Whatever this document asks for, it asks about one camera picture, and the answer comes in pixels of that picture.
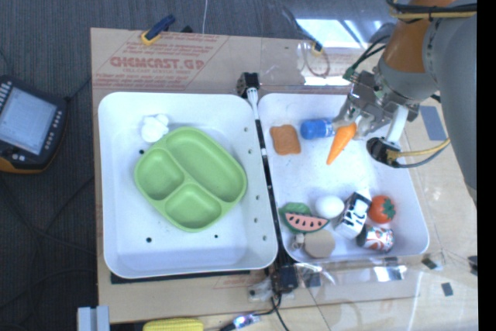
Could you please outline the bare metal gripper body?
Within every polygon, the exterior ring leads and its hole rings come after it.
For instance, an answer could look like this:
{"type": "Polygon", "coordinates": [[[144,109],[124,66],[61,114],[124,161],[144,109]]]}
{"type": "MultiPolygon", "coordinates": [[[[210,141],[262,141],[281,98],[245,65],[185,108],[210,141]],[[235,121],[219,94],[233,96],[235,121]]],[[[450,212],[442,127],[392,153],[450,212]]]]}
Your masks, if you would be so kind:
{"type": "Polygon", "coordinates": [[[378,73],[355,72],[350,90],[350,117],[369,119],[371,125],[386,125],[396,110],[403,106],[407,110],[407,121],[419,115],[419,104],[389,88],[378,73]]]}

